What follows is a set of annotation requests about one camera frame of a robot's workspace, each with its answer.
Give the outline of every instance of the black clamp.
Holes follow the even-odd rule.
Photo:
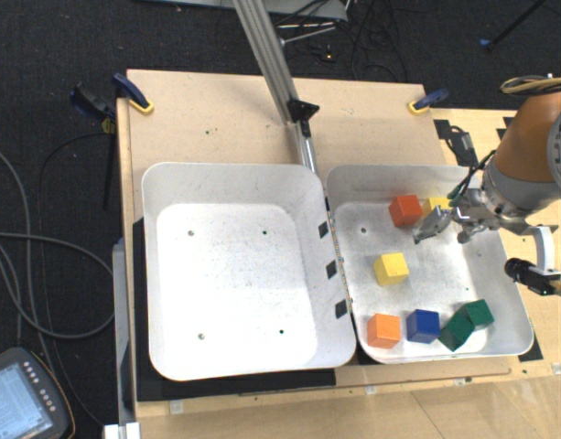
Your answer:
[[[300,129],[305,138],[310,138],[310,125],[308,121],[319,109],[317,105],[311,104],[310,102],[299,100],[288,101],[288,111],[290,112],[292,122],[300,122]]]

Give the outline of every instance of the wooden table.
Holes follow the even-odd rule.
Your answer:
[[[283,164],[297,162],[292,131],[282,125],[262,77],[129,70],[156,106],[148,116],[120,100],[124,249],[132,343],[132,225],[143,216],[141,177],[164,161]],[[421,85],[296,79],[301,99],[320,105],[311,121],[321,180],[339,164],[456,164],[433,119],[471,134],[479,157],[497,146],[512,111],[431,110],[406,105]],[[531,222],[561,225],[560,201]],[[561,231],[555,234],[561,268]],[[535,261],[534,240],[502,231],[508,257]],[[453,359],[336,369],[330,389],[136,402],[143,437],[560,437],[561,298],[521,288],[543,359]]]

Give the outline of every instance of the toy block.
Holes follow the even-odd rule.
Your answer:
[[[445,197],[430,197],[427,198],[423,202],[423,216],[428,215],[437,205],[440,206],[441,209],[448,209],[449,208],[449,199]]]
[[[416,195],[403,195],[394,198],[388,206],[394,226],[410,226],[423,216],[423,210]]]
[[[457,311],[441,329],[438,340],[451,351],[461,347],[475,330],[475,326],[463,314]]]
[[[476,330],[481,330],[493,323],[493,315],[485,299],[464,304],[459,312],[468,318]]]
[[[380,255],[373,263],[373,270],[380,286],[401,283],[410,274],[401,252]]]
[[[368,322],[368,345],[392,348],[400,341],[400,317],[375,314]]]
[[[418,343],[431,343],[441,335],[438,312],[416,309],[406,318],[406,338]]]

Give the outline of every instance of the metal pole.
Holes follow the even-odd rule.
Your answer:
[[[288,102],[299,98],[270,16],[262,0],[233,0],[233,4],[283,122],[295,126],[300,162],[317,174],[312,139],[303,135],[300,122],[294,123],[288,110]]]
[[[499,36],[497,36],[493,41],[489,42],[486,48],[488,50],[493,50],[501,40],[508,36],[512,31],[514,31],[529,15],[531,15],[536,8],[541,6],[546,0],[537,0],[530,8],[528,8],[524,13],[522,13],[516,20],[506,27]]]

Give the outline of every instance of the red block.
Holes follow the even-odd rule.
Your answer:
[[[396,227],[415,224],[423,216],[423,210],[416,195],[396,197],[388,209]]]

